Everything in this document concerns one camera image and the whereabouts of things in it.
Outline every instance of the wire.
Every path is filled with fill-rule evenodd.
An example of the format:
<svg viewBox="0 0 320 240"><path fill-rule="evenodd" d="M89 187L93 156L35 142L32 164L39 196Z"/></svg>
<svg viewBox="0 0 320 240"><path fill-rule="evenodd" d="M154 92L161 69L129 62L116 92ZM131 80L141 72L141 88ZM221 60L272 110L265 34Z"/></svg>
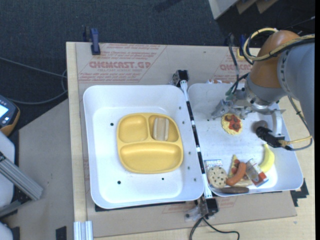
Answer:
<svg viewBox="0 0 320 240"><path fill-rule="evenodd" d="M33 66L28 66L28 65L25 65L25 64L22 64L22 63L19 63L19 62L15 62L15 61L7 59L7 58L0 57L0 60L1 61L5 61L5 62L9 62L9 63L12 63L12 64L16 64L16 65L19 65L21 67L28 68L28 69L31 69L31 70L39 71L39 72L42 72L42 73L45 73L45 74L53 75L53 76L56 76L56 77L67 78L66 76L63 76L63 74L61 75L61 74L45 71L43 69L36 68L36 67L33 67Z"/></svg>
<svg viewBox="0 0 320 240"><path fill-rule="evenodd" d="M242 75L241 77L239 77L239 79L230 87L230 89L225 93L225 95L226 95L226 96L229 96L229 95L231 94L232 90L235 88L235 86L238 86L238 83L239 83L242 79L247 78L248 75L249 75L249 73L246 73L246 74Z"/></svg>
<svg viewBox="0 0 320 240"><path fill-rule="evenodd" d="M65 87L65 83L64 83L64 80L67 79L67 76L65 76L67 70L63 71L62 74L57 74L57 73L45 71L43 69L39 69L39 68L36 68L36 67L33 67L33 66L28 66L28 65L25 65L25 64L22 64L22 63L19 63L19 62L15 62L13 60L10 60L10 59L7 59L7 58L3 58L3 57L0 57L0 60L15 64L15 65L18 65L18 66L21 66L21 67L24 67L24 68L35 70L35 71L38 71L38 72L42 72L42 73L45 73L45 74L53 75L53 76L56 76L56 77L61 77L61 85L62 85L63 92L58 94L57 96L55 96L53 98L50 98L50 99L47 99L47 100L36 101L36 102L20 101L20 100L16 100L16 99L13 99L13 98L7 98L8 100L12 101L13 103L23 104L23 105L42 105L42 104L47 104L47 103L53 102L53 101L55 101L56 99L60 98L61 96L63 96L64 94L66 94L68 92L68 90Z"/></svg>
<svg viewBox="0 0 320 240"><path fill-rule="evenodd" d="M213 230L215 230L215 231L217 231L217 232L219 232L219 233L222 233L222 234L234 233L234 234L237 234L237 238L236 238L236 239L237 239L237 240L240 239L240 234L239 234L238 231L235 231L235 230L233 230L233 231L221 231L221 230L216 229L214 226L212 226L205 218L203 218L203 221L204 221L210 228L212 228Z"/></svg>
<svg viewBox="0 0 320 240"><path fill-rule="evenodd" d="M300 117L301 121L303 122L304 126L308 129L308 125L307 125L307 122L304 118L304 116L302 115L302 111L300 111L296 105L296 103L294 102L294 100L292 99L291 96L288 95L288 99L292 105L292 107L294 108L296 114Z"/></svg>
<svg viewBox="0 0 320 240"><path fill-rule="evenodd" d="M238 83L239 83L239 67L238 67L238 63L237 63L234 51L232 50L232 44L234 43L233 39L234 39L233 34L229 33L229 35L228 35L228 47L229 47L230 55L231 55L232 60L233 60L233 64L235 66L235 74L236 74L236 82L235 82L236 84L235 84L235 88L234 88L234 91L233 91L233 93L235 93L235 91L237 90L237 87L238 87Z"/></svg>
<svg viewBox="0 0 320 240"><path fill-rule="evenodd" d="M293 27L298 26L298 25L301 25L301 24L303 24L303 23L306 23L306 22L309 22L309 21L313 21L313 20L315 20L315 19L316 19L316 16L312 16L311 18L308 18L308 19L303 20L303 21L300 21L300 22L298 22L298 23L296 23L296 24L292 24L292 25L290 25L290 26L284 27L284 28L282 28L282 29L283 29L283 30L286 30L286 29L289 29L289 28L293 28Z"/></svg>
<svg viewBox="0 0 320 240"><path fill-rule="evenodd" d="M287 41L285 43L283 43L282 45L280 45L279 47L273 49L272 51L270 51L269 53L262 55L260 57L256 57L256 56L252 56L248 51L249 51L249 42L251 39L253 39L255 36L263 33L263 32L278 32L277 29L274 28L262 28L256 32L254 32L253 34L251 34L249 36L249 38L245 41L244 45L243 45L243 54L245 57L247 57L249 60L252 61L265 61L268 60L272 57L277 56L278 54L282 53L283 51L290 49L292 47L298 46L298 45L304 45L306 43L310 43L310 42L314 42L316 35L315 34L307 34L304 36L299 36L297 38L294 38L290 41Z"/></svg>
<svg viewBox="0 0 320 240"><path fill-rule="evenodd" d="M17 103L17 104L23 104L23 105L42 105L42 104L46 104L46 103L50 103L50 102L53 102L54 100L60 98L61 96L63 96L64 94L66 94L68 91L65 90L63 91L62 93L60 93L59 95L53 97L53 98L50 98L50 99L47 99L47 100L44 100L44 101L38 101L38 102L27 102L27 101L20 101L20 100L15 100L13 98L7 98L8 100L12 101L13 103Z"/></svg>
<svg viewBox="0 0 320 240"><path fill-rule="evenodd" d="M300 138L300 139L296 139L296 140L291 140L291 141L286 141L284 139L280 139L279 142L283 145L283 146L286 146L286 145L290 145L290 144L294 144L294 143L299 143L299 142L305 142L307 140L310 140L312 139L312 136L308 136L308 137L305 137L305 138Z"/></svg>
<svg viewBox="0 0 320 240"><path fill-rule="evenodd" d="M238 231L221 231L221 230L218 230L217 228L215 228L214 226L212 226L204 217L201 217L195 224L194 226L192 227L191 229L191 232L190 232L190 235L189 235L189 240L192 240L192 236L193 234L195 233L197 227L199 226L199 224L201 223L201 221L204 221L210 228L212 228L213 230L217 231L218 233L222 233L222 234L237 234L237 240L240 239L240 234Z"/></svg>
<svg viewBox="0 0 320 240"><path fill-rule="evenodd" d="M244 50L243 50L243 48L242 47L240 47L240 51L244 54ZM249 60L246 56L243 56L244 57L244 59L246 60L246 62L248 62L250 65L253 65L254 63L251 61L251 60Z"/></svg>
<svg viewBox="0 0 320 240"><path fill-rule="evenodd" d="M298 148L292 148L292 147L286 145L284 148L286 150L290 150L290 151L300 151L300 150L305 150L305 149L309 148L312 145L312 143L313 143L313 139L311 138L310 139L310 143L308 145L306 145L306 146L302 146L302 147L298 147Z"/></svg>

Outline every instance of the table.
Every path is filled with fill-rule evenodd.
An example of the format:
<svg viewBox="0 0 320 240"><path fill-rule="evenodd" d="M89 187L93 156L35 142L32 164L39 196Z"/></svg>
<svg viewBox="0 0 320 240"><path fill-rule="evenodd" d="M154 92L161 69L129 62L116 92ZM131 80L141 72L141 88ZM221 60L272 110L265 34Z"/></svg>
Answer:
<svg viewBox="0 0 320 240"><path fill-rule="evenodd" d="M189 71L190 84L203 83L214 76L219 80L231 80L232 74L224 74L223 72L232 73L232 60L228 56L227 47L206 47L206 46L174 46L174 45L140 45L140 44L101 44L101 50L111 48L110 51L125 51L124 48L137 49L142 51L141 55L145 55L147 59L143 60L144 65L153 67L152 70L142 70L140 75L135 78L126 78L122 84L166 84L172 71L178 69L186 69ZM82 126L81 126L81 100L79 99L79 72L85 72L85 67L78 68L79 62L84 60L83 57L90 57L89 54L83 54L83 57L77 56L80 50L90 51L89 43L67 42L67 73L68 73L68 95L69 95L69 119L70 119L70 141L71 141L71 160L72 160L72 184L73 184L73 210L75 222L85 222L90 217L88 213L88 202L85 188L85 168L84 168L84 150L82 143ZM124 53L113 54L114 57L108 57L114 62L123 58ZM246 62L239 61L240 70L248 70ZM163 70L161 75L154 75L157 67ZM95 83L99 83L98 75L94 78ZM83 79L81 84L90 85L88 79ZM307 130L302 122L295 115L288 99L283 98L280 103L281 109L287 109L283 115L287 129L292 140L307 136ZM309 195L305 199L299 199L299 207L296 207L297 216L290 216L273 219L253 220L246 222L237 222L232 224L220 224L217 226L219 230L239 231L242 239L315 239L315 150L314 144L308 149L298 151L297 157L308 187ZM189 223L186 228L175 229L173 226L170 230L167 228L151 231L155 227L152 221L149 222L150 231L140 231L130 234L130 239L188 239L190 227L193 223ZM119 227L130 227L128 224L119 225ZM209 227L201 226L194 234L195 239L209 239L214 237L209 234L212 230ZM99 239L128 239L128 235L113 235L99 237Z"/></svg>

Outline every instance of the yellow divided plate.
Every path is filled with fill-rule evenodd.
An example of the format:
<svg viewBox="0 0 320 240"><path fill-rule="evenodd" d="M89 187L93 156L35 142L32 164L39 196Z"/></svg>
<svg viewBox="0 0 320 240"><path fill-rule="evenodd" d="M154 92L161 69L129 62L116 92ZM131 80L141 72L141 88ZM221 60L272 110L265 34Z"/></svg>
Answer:
<svg viewBox="0 0 320 240"><path fill-rule="evenodd" d="M177 169L184 158L177 124L164 114L126 115L117 125L116 138L120 161L133 173L170 172Z"/></svg>

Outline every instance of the toy food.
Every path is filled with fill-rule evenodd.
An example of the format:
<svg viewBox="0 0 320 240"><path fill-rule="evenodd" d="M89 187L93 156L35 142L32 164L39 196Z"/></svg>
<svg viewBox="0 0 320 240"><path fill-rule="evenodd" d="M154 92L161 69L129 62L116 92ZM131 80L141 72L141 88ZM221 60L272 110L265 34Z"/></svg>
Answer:
<svg viewBox="0 0 320 240"><path fill-rule="evenodd" d="M237 156L234 154L232 156L232 162L231 162L231 166L230 166L230 171L228 173L228 178L233 177L237 171L238 171L238 167L239 167L239 159L237 158ZM248 187L250 185L252 185L253 182L251 181L251 179L249 179L249 177L247 176L247 174L245 173L242 177L242 179L240 181L238 181L234 187Z"/></svg>
<svg viewBox="0 0 320 240"><path fill-rule="evenodd" d="M268 147L268 144L264 144L263 146L264 146L264 157L263 157L262 163L259 164L259 167L264 173L266 173L271 169L272 165L275 162L275 154Z"/></svg>
<svg viewBox="0 0 320 240"><path fill-rule="evenodd" d="M249 192L249 188L245 186L229 186L221 188L221 192L225 194L244 194Z"/></svg>
<svg viewBox="0 0 320 240"><path fill-rule="evenodd" d="M221 189L226 186L227 172L220 166L214 166L208 169L206 176L214 188Z"/></svg>
<svg viewBox="0 0 320 240"><path fill-rule="evenodd" d="M231 178L226 179L226 184L229 186L234 186L237 182L239 182L242 177L246 174L247 165L244 162L239 163L239 167Z"/></svg>
<svg viewBox="0 0 320 240"><path fill-rule="evenodd" d="M235 114L227 113L221 118L222 128L230 135L237 135L242 132L243 124Z"/></svg>

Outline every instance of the black cable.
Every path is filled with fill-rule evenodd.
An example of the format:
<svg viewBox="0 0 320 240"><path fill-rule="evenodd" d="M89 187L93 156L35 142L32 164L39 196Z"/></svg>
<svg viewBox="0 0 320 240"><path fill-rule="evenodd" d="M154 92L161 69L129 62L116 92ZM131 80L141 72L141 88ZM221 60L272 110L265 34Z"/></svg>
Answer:
<svg viewBox="0 0 320 240"><path fill-rule="evenodd" d="M47 100L36 101L36 102L20 101L20 100L16 100L16 99L13 99L13 98L8 98L8 100L12 101L13 103L23 104L23 105L42 105L42 104L47 104L47 103L53 102L56 99L58 99L61 96L63 96L64 94L67 94L67 92L68 92L68 90L66 89L65 84L64 84L64 80L67 79L67 76L65 76L67 70L65 70L62 74L57 74L57 73L45 71L43 69L39 69L39 68L36 68L36 67L33 67L33 66L28 66L28 65L25 65L25 64L22 64L22 63L19 63L19 62L15 62L13 60L6 59L6 58L3 58L3 57L0 57L0 60L8 62L8 63L15 64L15 65L18 65L18 66L21 66L21 67L24 67L24 68L35 70L35 71L38 71L38 72L42 72L42 73L45 73L45 74L53 75L53 76L56 76L56 77L61 77L61 85L62 85L63 92L58 94L57 96L55 96L53 98L50 98L50 99L47 99Z"/></svg>
<svg viewBox="0 0 320 240"><path fill-rule="evenodd" d="M269 60L270 58L272 57L276 57L277 55L283 53L284 51L288 50L288 49L291 49L293 47L296 47L296 46L302 46L302 45L305 45L305 44L310 44L310 43L314 43L316 41L315 38L310 38L310 39L304 39L304 40L299 40L299 41L296 41L292 44L289 44L288 46L284 47L283 49L273 53L273 54L270 54L269 53L269 57L266 57L264 59L260 59L259 61L262 62L262 61L266 61L266 60Z"/></svg>
<svg viewBox="0 0 320 240"><path fill-rule="evenodd" d="M233 230L233 231L221 231L221 230L216 229L214 226L212 226L205 218L203 218L203 221L204 221L210 228L212 228L213 230L215 230L215 231L217 231L217 232L219 232L219 233L222 233L222 234L234 233L234 234L237 234L237 238L236 238L236 239L237 239L237 240L240 239L240 234L239 234L238 231L235 231L235 230Z"/></svg>
<svg viewBox="0 0 320 240"><path fill-rule="evenodd" d="M282 28L282 30L286 30L286 29L289 29L289 28L293 28L293 27L298 26L298 25L301 25L301 24L303 24L303 23L306 23L306 22L309 22L309 21L313 21L313 20L315 20L315 19L316 19L316 16L312 16L311 18L308 18L308 19L306 19L306 20L300 21L300 22L298 22L298 23L296 23L296 24L292 24L292 25L290 25L290 26L284 27L284 28Z"/></svg>
<svg viewBox="0 0 320 240"><path fill-rule="evenodd" d="M237 63L234 51L232 49L232 46L234 44L233 39L234 39L233 34L229 33L229 35L228 35L228 47L229 47L230 55L231 55L232 60L233 60L233 64L235 66L235 74L236 74L236 82L235 82L236 84L235 84L235 88L234 88L234 91L233 91L233 93L235 93L235 91L237 90L237 87L238 87L238 83L239 83L239 67L238 67L238 63Z"/></svg>
<svg viewBox="0 0 320 240"><path fill-rule="evenodd" d="M292 147L286 145L284 148L285 148L286 150L289 150L289 151L300 151L300 150L305 150L305 149L309 148L309 147L312 145L312 143L313 143L313 139L311 138L311 139L310 139L310 143L309 143L308 145L306 145L306 146L297 147L297 148L292 148Z"/></svg>
<svg viewBox="0 0 320 240"><path fill-rule="evenodd" d="M289 99L289 101L290 101L290 103L291 103L294 111L295 111L296 114L300 117L300 119L301 119L301 121L303 122L304 126L308 129L307 122L306 122L305 118L301 115L301 111L297 108L294 100L293 100L292 97L289 96L289 95L288 95L287 97L288 97L288 99Z"/></svg>
<svg viewBox="0 0 320 240"><path fill-rule="evenodd" d="M7 58L0 57L0 60L1 60L1 61L4 61L4 62L11 63L11 64L15 64L15 65L18 65L18 66L27 68L27 69L39 71L39 72L42 72L42 73L45 73L45 74L49 74L49 75L53 75L53 76L56 76L56 77L67 78L66 76L63 76L63 75L61 75L61 74L57 74L57 73L45 71L45 70L43 70L43 69L40 69L40 68L37 68L37 67L33 67L33 66L28 66L28 65L25 65L25 64L22 64L22 63L19 63L19 62L15 62L15 61L10 60L10 59L7 59Z"/></svg>
<svg viewBox="0 0 320 240"><path fill-rule="evenodd" d="M248 75L249 75L249 73L246 73L246 74L242 75L241 77L239 77L239 79L237 80L237 82L235 82L235 83L230 87L229 90L233 90L233 89L235 88L235 86L238 86L238 83L239 83L242 79L246 79Z"/></svg>
<svg viewBox="0 0 320 240"><path fill-rule="evenodd" d="M204 217L201 217L195 224L194 226L192 227L191 231L190 231L190 235L189 235L189 240L192 240L192 236L193 234L195 233L197 227L199 226L199 224L204 221L210 228L212 228L213 230L217 231L218 233L222 233L222 234L237 234L237 240L240 239L240 234L238 231L221 231L221 230L218 230L217 228L215 228L214 226L212 226Z"/></svg>
<svg viewBox="0 0 320 240"><path fill-rule="evenodd" d="M194 224L194 226L192 227L191 231L190 231L190 235L189 235L189 240L192 240L192 236L194 234L194 232L196 231L197 227L199 226L199 224L201 223L201 221L203 220L204 218L201 217L200 219L198 219L198 221Z"/></svg>
<svg viewBox="0 0 320 240"><path fill-rule="evenodd" d="M242 46L240 47L240 51L241 51L242 53L244 53L244 49L243 49ZM244 59L246 60L246 62L248 62L250 65L253 65L253 64L254 64L254 63L253 63L251 60L249 60L246 56L243 55L243 57L244 57Z"/></svg>

